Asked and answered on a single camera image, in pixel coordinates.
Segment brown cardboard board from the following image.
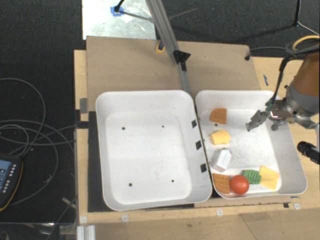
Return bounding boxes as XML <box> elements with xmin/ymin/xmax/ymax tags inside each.
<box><xmin>85</xmin><ymin>35</ymin><xmax>297</xmax><ymax>213</ymax></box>

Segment white carton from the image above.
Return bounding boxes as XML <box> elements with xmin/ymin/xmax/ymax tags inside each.
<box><xmin>209</xmin><ymin>148</ymin><xmax>233</xmax><ymax>173</ymax></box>

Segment red tomato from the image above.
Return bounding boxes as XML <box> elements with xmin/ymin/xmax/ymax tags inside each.
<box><xmin>229</xmin><ymin>174</ymin><xmax>250</xmax><ymax>195</ymax></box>

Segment orange waffle biscuit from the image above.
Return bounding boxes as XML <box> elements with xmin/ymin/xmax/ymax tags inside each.
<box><xmin>212</xmin><ymin>172</ymin><xmax>231</xmax><ymax>195</ymax></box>
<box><xmin>209</xmin><ymin>108</ymin><xmax>228</xmax><ymax>125</ymax></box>

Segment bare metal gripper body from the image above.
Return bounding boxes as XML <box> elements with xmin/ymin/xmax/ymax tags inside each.
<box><xmin>266</xmin><ymin>99</ymin><xmax>301</xmax><ymax>124</ymax></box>

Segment green grapes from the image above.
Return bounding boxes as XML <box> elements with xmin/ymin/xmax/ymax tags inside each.
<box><xmin>241</xmin><ymin>169</ymin><xmax>262</xmax><ymax>185</ymax></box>

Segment black cylinder on white bracket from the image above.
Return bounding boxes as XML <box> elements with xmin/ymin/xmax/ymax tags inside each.
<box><xmin>292</xmin><ymin>113</ymin><xmax>320</xmax><ymax>165</ymax></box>

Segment yellow cheese wedge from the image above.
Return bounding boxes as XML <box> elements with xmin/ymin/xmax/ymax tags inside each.
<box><xmin>258</xmin><ymin>164</ymin><xmax>280</xmax><ymax>192</ymax></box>

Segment white plastic tray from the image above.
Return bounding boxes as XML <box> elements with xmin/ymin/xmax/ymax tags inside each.
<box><xmin>194</xmin><ymin>89</ymin><xmax>308</xmax><ymax>200</ymax></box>
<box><xmin>95</xmin><ymin>89</ymin><xmax>213</xmax><ymax>212</ymax></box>

